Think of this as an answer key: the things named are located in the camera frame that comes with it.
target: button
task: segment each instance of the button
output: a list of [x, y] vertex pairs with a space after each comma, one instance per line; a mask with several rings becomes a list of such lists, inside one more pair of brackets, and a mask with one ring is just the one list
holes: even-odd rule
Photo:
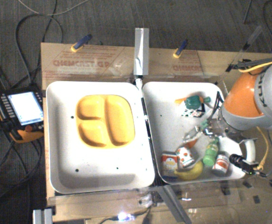
[[25, 127], [25, 131], [26, 131], [26, 132], [31, 132], [32, 130], [33, 130], [33, 128], [32, 128], [31, 125], [27, 125], [27, 126]]

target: handheld controller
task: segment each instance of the handheld controller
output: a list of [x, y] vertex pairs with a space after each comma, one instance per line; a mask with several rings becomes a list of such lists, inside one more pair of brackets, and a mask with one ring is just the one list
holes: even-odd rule
[[42, 106], [42, 95], [34, 86], [0, 91], [0, 120], [3, 129], [17, 143], [41, 138]]

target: tin can lid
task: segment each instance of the tin can lid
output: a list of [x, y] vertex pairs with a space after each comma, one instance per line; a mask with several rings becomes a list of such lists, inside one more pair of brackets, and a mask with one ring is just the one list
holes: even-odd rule
[[211, 155], [205, 155], [202, 162], [207, 166], [213, 166], [215, 164], [215, 158]]

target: yellow banana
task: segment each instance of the yellow banana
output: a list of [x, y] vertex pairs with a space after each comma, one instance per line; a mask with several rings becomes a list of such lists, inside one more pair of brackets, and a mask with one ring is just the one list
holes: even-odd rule
[[177, 170], [174, 171], [174, 174], [178, 176], [180, 179], [189, 181], [198, 178], [203, 170], [202, 161], [198, 161], [192, 169], [186, 172], [179, 172]]

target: yellow cable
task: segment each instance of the yellow cable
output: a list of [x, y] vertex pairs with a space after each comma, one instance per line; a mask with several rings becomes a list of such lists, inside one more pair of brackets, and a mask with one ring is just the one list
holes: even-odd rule
[[261, 135], [263, 136], [263, 138], [264, 138], [264, 140], [265, 140], [265, 142], [266, 142], [266, 147], [267, 147], [266, 153], [265, 153], [265, 155], [264, 155], [262, 161], [259, 163], [259, 165], [258, 165], [257, 168], [256, 168], [256, 170], [263, 171], [263, 169], [264, 169], [264, 164], [265, 164], [267, 155], [268, 155], [268, 153], [269, 153], [269, 143], [268, 143], [268, 139], [267, 139], [266, 136], [264, 135], [263, 131], [262, 131], [259, 127], [257, 127], [257, 129], [258, 129], [258, 131], [261, 133]]
[[256, 70], [258, 68], [261, 68], [261, 67], [264, 67], [264, 66], [267, 66], [267, 65], [272, 65], [272, 62], [268, 62], [268, 63], [264, 63], [264, 64], [261, 64], [261, 65], [256, 65], [256, 66], [253, 66], [249, 69], [246, 69], [246, 70], [238, 70], [239, 72], [241, 73], [246, 73], [246, 72], [250, 72], [252, 70]]

